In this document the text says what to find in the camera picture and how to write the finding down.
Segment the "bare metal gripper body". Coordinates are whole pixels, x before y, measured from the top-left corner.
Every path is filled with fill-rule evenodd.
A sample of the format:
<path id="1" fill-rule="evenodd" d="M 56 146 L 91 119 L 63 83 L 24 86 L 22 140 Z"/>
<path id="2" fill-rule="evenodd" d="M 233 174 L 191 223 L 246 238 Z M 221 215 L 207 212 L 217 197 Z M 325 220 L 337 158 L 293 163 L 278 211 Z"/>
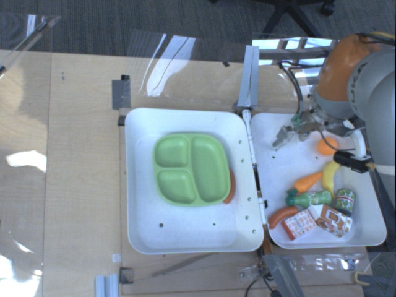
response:
<path id="1" fill-rule="evenodd" d="M 331 117 L 319 108 L 309 108 L 293 116 L 293 129 L 296 133 L 298 126 L 308 123 L 320 124 L 320 129 L 316 132 L 327 131 L 339 137 L 347 137 L 355 130 L 353 125 L 346 124 L 345 120 Z"/>

